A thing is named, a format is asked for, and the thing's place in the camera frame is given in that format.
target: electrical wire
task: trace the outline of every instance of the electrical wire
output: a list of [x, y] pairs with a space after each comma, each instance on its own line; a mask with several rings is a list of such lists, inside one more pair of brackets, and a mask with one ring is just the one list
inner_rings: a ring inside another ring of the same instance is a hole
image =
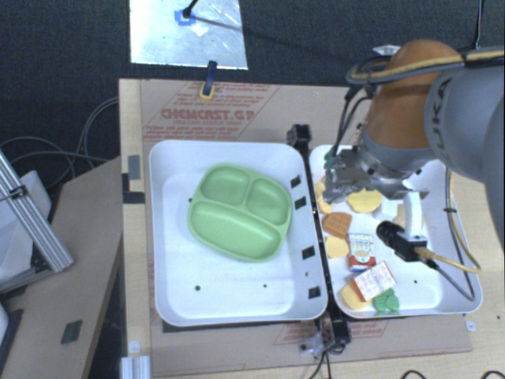
[[[81, 149], [84, 150], [84, 154], [86, 156], [89, 156], [89, 153], [88, 153], [88, 135], [89, 135], [89, 130], [91, 129], [92, 127], [92, 124], [93, 122], [96, 120], [96, 118], [98, 117], [98, 115], [100, 115], [103, 111], [105, 111], [107, 108], [110, 108], [116, 104], [119, 103], [119, 100], [118, 100], [118, 97], [114, 97], [114, 98], [110, 98], [110, 99], [107, 99], [106, 101], [104, 101], [103, 103], [101, 103], [97, 108], [95, 108], [92, 113], [89, 115], [88, 119], [86, 120], [86, 123], [84, 124], [84, 128], [80, 134], [80, 137], [79, 137], [79, 141], [77, 143], [77, 149], [75, 151], [75, 153], [79, 153]], [[91, 159], [88, 159], [90, 160], [90, 167], [91, 168], [94, 168], [95, 165], [93, 163], [91, 163]], [[55, 182], [53, 182], [52, 184], [50, 184], [47, 189], [51, 189], [52, 187], [56, 186], [57, 184], [59, 184], [60, 182], [63, 181], [63, 179], [65, 179], [66, 175], [70, 172], [70, 169], [68, 168], [61, 176], [59, 179], [57, 179]]]
[[402, 376], [402, 378], [401, 378], [401, 379], [406, 379], [406, 378], [407, 378], [410, 374], [412, 374], [412, 373], [413, 373], [413, 374], [415, 374], [415, 375], [417, 375], [417, 376], [418, 376], [418, 377], [420, 377], [421, 379], [426, 379], [426, 376], [425, 376], [425, 375], [423, 375], [421, 372], [418, 372], [418, 371], [416, 371], [416, 370], [407, 370], [407, 371], [403, 374], [403, 376]]
[[335, 144], [333, 145], [332, 155], [334, 157], [337, 155], [337, 151], [339, 150], [339, 146], [342, 143], [342, 139], [346, 135], [346, 131], [349, 129], [350, 123], [353, 120], [354, 113], [356, 112], [360, 104], [363, 101], [366, 101], [367, 99], [372, 99], [372, 97], [371, 96], [361, 97], [353, 105], [353, 108], [351, 109], [349, 115], [347, 115], [347, 111], [349, 110], [350, 100], [346, 101], [344, 109], [342, 110], [342, 115], [340, 116], [339, 129], [337, 131], [337, 139], [335, 141]]
[[328, 379], [331, 379], [331, 365], [330, 365], [330, 357], [328, 356], [328, 353], [325, 352], [324, 356], [326, 357], [326, 367], [328, 369]]
[[99, 161], [102, 163], [109, 161], [108, 159], [103, 159], [101, 157], [86, 156], [86, 155], [81, 155], [80, 153], [41, 151], [41, 152], [32, 152], [32, 153], [28, 153], [28, 154], [19, 156], [16, 159], [10, 160], [10, 163], [14, 164], [18, 161], [21, 161], [23, 159], [27, 159], [28, 157], [34, 157], [34, 156], [68, 156], [68, 157], [76, 157], [79, 159], [88, 159], [88, 160]]
[[319, 371], [321, 370], [321, 366], [323, 365], [323, 362], [324, 362], [324, 359], [326, 358], [326, 351], [323, 352], [323, 354], [321, 355], [321, 359], [319, 360], [319, 363], [317, 364], [317, 367], [316, 367], [316, 370], [313, 372], [312, 375], [310, 375], [310, 378], [309, 379], [314, 379], [314, 377], [316, 377], [316, 375], [319, 373]]
[[441, 256], [431, 250], [426, 249], [425, 247], [415, 247], [414, 251], [419, 254], [419, 257], [424, 258], [426, 260], [438, 260], [442, 261], [446, 264], [452, 265], [453, 267], [459, 268], [462, 271], [465, 272], [472, 272], [474, 274], [477, 274], [481, 271], [481, 266], [473, 257], [471, 254], [468, 245], [466, 244], [466, 240], [463, 238], [463, 235], [461, 231], [459, 230], [457, 223], [456, 223], [456, 217], [455, 213], [457, 212], [456, 209], [454, 208], [454, 203], [452, 201], [452, 171], [447, 167], [446, 168], [446, 209], [445, 211], [447, 212], [447, 220], [449, 223], [449, 228], [451, 230], [451, 235], [454, 241], [454, 244], [456, 245], [456, 248], [459, 249], [460, 247], [463, 249], [465, 252], [466, 256], [470, 259], [470, 261], [473, 263], [475, 268], [467, 267], [466, 265], [463, 265], [461, 263], [458, 263], [457, 261], [451, 260], [449, 258], [446, 258], [444, 256]]
[[505, 379], [505, 375], [498, 370], [488, 370], [487, 372], [484, 372], [482, 375], [481, 379], [488, 379], [489, 375], [497, 375], [501, 377], [502, 379]]
[[470, 52], [465, 56], [453, 55], [446, 58], [434, 58], [410, 63], [394, 69], [368, 72], [360, 71], [358, 66], [355, 66], [348, 72], [346, 79], [351, 84], [384, 84], [403, 79], [405, 77], [420, 76], [422, 74], [441, 72], [444, 70], [461, 69], [465, 65], [475, 66], [479, 62], [488, 62], [499, 59], [501, 63], [504, 55], [504, 50]]
[[466, 291], [459, 286], [459, 284], [452, 279], [452, 277], [447, 274], [442, 268], [433, 260], [427, 260], [425, 264], [429, 267], [434, 269], [435, 271], [439, 272], [441, 276], [443, 276], [461, 295], [463, 295], [465, 298], [473, 302], [475, 300], [475, 292], [473, 292], [473, 287], [472, 285], [468, 282], [469, 284], [469, 289], [470, 289], [470, 295], [466, 293]]
[[473, 37], [472, 48], [481, 48], [481, 29], [482, 29], [482, 15], [484, 13], [484, 1], [479, 0], [479, 6], [477, 8], [477, 23], [475, 24], [475, 36]]
[[63, 171], [63, 173], [56, 179], [54, 180], [51, 184], [46, 186], [46, 190], [50, 190], [51, 188], [55, 187], [57, 184], [62, 182], [66, 176], [70, 173], [72, 175], [72, 178], [75, 178], [77, 176], [76, 169], [75, 169], [75, 161], [76, 159], [86, 159], [88, 161], [88, 164], [91, 168], [95, 167], [95, 164], [93, 162], [99, 162], [99, 163], [104, 163], [108, 161], [108, 159], [103, 159], [100, 157], [94, 157], [90, 156], [89, 151], [88, 151], [88, 135], [89, 131], [95, 122], [95, 120], [102, 114], [106, 109], [111, 108], [119, 103], [119, 100], [117, 97], [107, 99], [103, 103], [101, 103], [95, 110], [92, 111], [88, 119], [86, 120], [86, 123], [84, 124], [84, 128], [80, 134], [79, 141], [77, 144], [77, 149], [75, 152], [67, 152], [63, 150], [60, 146], [55, 144], [54, 142], [51, 142], [47, 139], [43, 139], [41, 137], [32, 137], [32, 136], [23, 136], [23, 137], [15, 137], [13, 139], [9, 139], [7, 141], [4, 141], [0, 144], [0, 148], [7, 146], [8, 144], [12, 144], [18, 141], [38, 141], [44, 144], [47, 144], [51, 146], [52, 148], [55, 148], [57, 152], [52, 152], [52, 151], [38, 151], [38, 152], [32, 152], [28, 153], [23, 156], [19, 156], [16, 159], [12, 160], [11, 163], [16, 163], [18, 161], [21, 161], [23, 159], [33, 157], [33, 156], [64, 156], [65, 160], [69, 164], [68, 168]]
[[70, 157], [68, 157], [67, 155], [64, 154], [65, 150], [63, 150], [60, 146], [58, 146], [57, 144], [47, 140], [47, 139], [43, 139], [42, 137], [35, 137], [35, 136], [22, 136], [22, 137], [14, 137], [12, 139], [9, 139], [7, 141], [4, 141], [0, 144], [0, 149], [9, 145], [9, 144], [12, 144], [12, 143], [16, 143], [16, 142], [19, 142], [19, 141], [37, 141], [37, 142], [42, 142], [44, 144], [47, 144], [49, 146], [51, 146], [52, 148], [55, 148], [56, 150], [58, 150], [59, 152], [62, 153], [62, 155], [65, 157], [65, 159], [67, 160], [67, 162], [69, 163], [69, 167], [70, 167], [70, 171], [72, 172], [72, 178], [75, 178], [76, 177], [76, 170], [75, 170], [75, 167], [73, 166], [73, 162], [72, 160], [70, 159]]
[[[82, 145], [83, 145], [83, 150], [84, 154], [86, 156], [89, 156], [89, 151], [88, 151], [88, 137], [89, 137], [89, 130], [91, 129], [93, 123], [95, 120], [108, 108], [111, 108], [115, 105], [119, 104], [119, 100], [117, 97], [108, 99], [107, 101], [103, 102], [100, 104], [92, 113], [92, 115], [88, 118], [87, 124], [84, 127], [83, 130], [83, 138], [82, 138]], [[90, 167], [94, 167], [95, 165], [91, 162], [91, 160], [88, 160], [88, 163]]]

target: metal sheet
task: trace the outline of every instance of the metal sheet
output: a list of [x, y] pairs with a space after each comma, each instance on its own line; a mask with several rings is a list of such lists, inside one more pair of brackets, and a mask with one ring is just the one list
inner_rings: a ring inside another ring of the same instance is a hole
[[238, 0], [130, 0], [133, 63], [247, 69]]

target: green plate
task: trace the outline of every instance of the green plate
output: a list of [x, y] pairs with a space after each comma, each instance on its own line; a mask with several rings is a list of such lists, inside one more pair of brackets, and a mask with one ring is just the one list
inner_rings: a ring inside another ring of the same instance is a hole
[[200, 242], [243, 261], [273, 258], [291, 221], [291, 196], [273, 179], [220, 164], [207, 171], [191, 200], [189, 229]]

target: white plastic object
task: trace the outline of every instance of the white plastic object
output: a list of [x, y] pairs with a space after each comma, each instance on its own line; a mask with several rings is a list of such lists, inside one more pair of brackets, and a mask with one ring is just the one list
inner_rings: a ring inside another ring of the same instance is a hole
[[[189, 199], [205, 172], [232, 163], [264, 174], [290, 193], [286, 239], [269, 261], [239, 261], [198, 242], [189, 231]], [[163, 141], [149, 156], [155, 304], [176, 326], [312, 320], [327, 292], [300, 154], [286, 144]], [[292, 188], [291, 180], [300, 179]], [[305, 198], [296, 209], [294, 202]], [[313, 252], [304, 259], [302, 251]]]
[[151, 358], [148, 355], [121, 358], [121, 379], [151, 378]]
[[399, 200], [391, 200], [383, 197], [380, 207], [374, 211], [373, 217], [377, 220], [387, 220], [391, 222], [398, 215], [398, 205], [400, 202]]
[[422, 236], [423, 211], [419, 193], [414, 191], [405, 195], [403, 206], [405, 207], [405, 236], [408, 238]]
[[[310, 155], [310, 167], [314, 182], [324, 176], [324, 155], [330, 150], [330, 145], [314, 148]], [[445, 166], [439, 160], [426, 163], [419, 175], [413, 174], [404, 181], [407, 188], [422, 191], [427, 189], [429, 194], [421, 200], [421, 211], [424, 223], [421, 234], [428, 239], [428, 248], [447, 258], [458, 261], [458, 253], [452, 241], [447, 223], [445, 205]], [[376, 235], [376, 228], [382, 220], [376, 219], [374, 214], [354, 213], [346, 202], [333, 204], [334, 212], [346, 212], [353, 216], [349, 231], [368, 234], [373, 237], [374, 251], [377, 263], [386, 261], [396, 279], [393, 287], [400, 301], [398, 312], [379, 313], [370, 305], [363, 310], [352, 310], [342, 300], [339, 292], [355, 276], [349, 270], [346, 257], [328, 260], [331, 282], [335, 293], [335, 300], [344, 313], [357, 319], [382, 317], [407, 317], [433, 314], [471, 313], [482, 303], [482, 289], [477, 274], [468, 274], [473, 287], [475, 298], [469, 301], [447, 282], [437, 271], [428, 268], [421, 262], [405, 262], [395, 255], [392, 248], [386, 246]], [[458, 214], [455, 214], [458, 227], [463, 232]], [[462, 253], [463, 264], [472, 265], [468, 257]], [[442, 266], [458, 285], [469, 293], [463, 271]]]
[[393, 55], [398, 52], [398, 49], [400, 49], [398, 45], [383, 45], [381, 47], [374, 47], [372, 51], [380, 54], [381, 56], [384, 56], [389, 54]]
[[[36, 171], [21, 178], [37, 208], [47, 218], [51, 199]], [[7, 201], [0, 202], [0, 283], [30, 269], [33, 240], [16, 217]]]

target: yellow object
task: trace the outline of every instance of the yellow object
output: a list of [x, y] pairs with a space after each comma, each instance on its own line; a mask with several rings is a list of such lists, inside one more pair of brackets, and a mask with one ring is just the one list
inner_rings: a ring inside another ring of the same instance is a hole
[[[449, 173], [449, 208], [454, 208], [454, 203], [452, 201], [452, 171], [450, 171], [450, 173]], [[459, 229], [458, 229], [455, 214], [453, 212], [450, 213], [450, 218], [451, 218], [451, 223], [452, 223], [452, 226], [454, 227], [454, 233], [456, 234], [459, 245], [463, 248], [463, 251], [465, 252], [466, 256], [470, 259], [470, 261], [473, 262], [473, 265], [475, 266], [475, 268], [471, 268], [471, 267], [467, 267], [466, 265], [459, 264], [456, 261], [453, 261], [453, 260], [446, 258], [444, 256], [440, 256], [439, 254], [434, 253], [424, 247], [415, 247], [414, 251], [417, 254], [419, 254], [419, 257], [425, 258], [427, 260], [442, 261], [446, 264], [452, 265], [453, 267], [459, 268], [462, 271], [478, 274], [481, 271], [481, 266], [479, 265], [477, 260], [473, 257], [468, 246], [466, 245], [466, 241], [463, 238], [461, 231], [459, 231]]]
[[348, 307], [352, 310], [361, 310], [372, 303], [372, 300], [366, 302], [361, 301], [356, 290], [353, 288], [351, 283], [348, 283], [345, 287], [340, 290], [340, 295]]
[[204, 94], [204, 88], [205, 88], [205, 83], [202, 84], [202, 87], [200, 89], [200, 98], [205, 100], [205, 101], [210, 101], [212, 97], [214, 96], [214, 86], [211, 87], [211, 92], [209, 93], [208, 96]]
[[318, 198], [317, 199], [317, 206], [319, 207], [319, 210], [322, 212], [322, 213], [325, 213], [326, 215], [328, 215], [329, 213], [331, 213], [333, 207], [331, 206], [331, 204], [327, 204], [326, 202], [324, 202], [324, 199], [322, 197]]
[[324, 182], [318, 182], [317, 184], [314, 185], [314, 190], [316, 191], [316, 197], [317, 200], [320, 199], [320, 197], [323, 195], [323, 191], [326, 189], [324, 186]]
[[347, 197], [347, 204], [357, 213], [370, 213], [378, 209], [382, 203], [379, 191], [362, 189], [359, 193], [352, 193]]
[[410, 63], [409, 65], [405, 65], [402, 67], [397, 67], [395, 69], [381, 70], [377, 72], [359, 72], [357, 69], [354, 69], [350, 74], [350, 77], [354, 80], [370, 80], [373, 81], [376, 78], [392, 76], [395, 74], [402, 74], [406, 72], [410, 72], [412, 70], [418, 69], [428, 69], [433, 66], [438, 65], [450, 65], [453, 63], [464, 63], [464, 62], [478, 62], [482, 60], [491, 60], [495, 58], [502, 58], [504, 55], [503, 50], [497, 51], [486, 51], [486, 52], [474, 52], [468, 54], [466, 59], [461, 55], [450, 56], [447, 58], [435, 58], [424, 60], [417, 63]]
[[326, 245], [326, 254], [330, 258], [345, 257], [349, 254], [349, 244], [343, 238], [328, 236], [324, 244]]

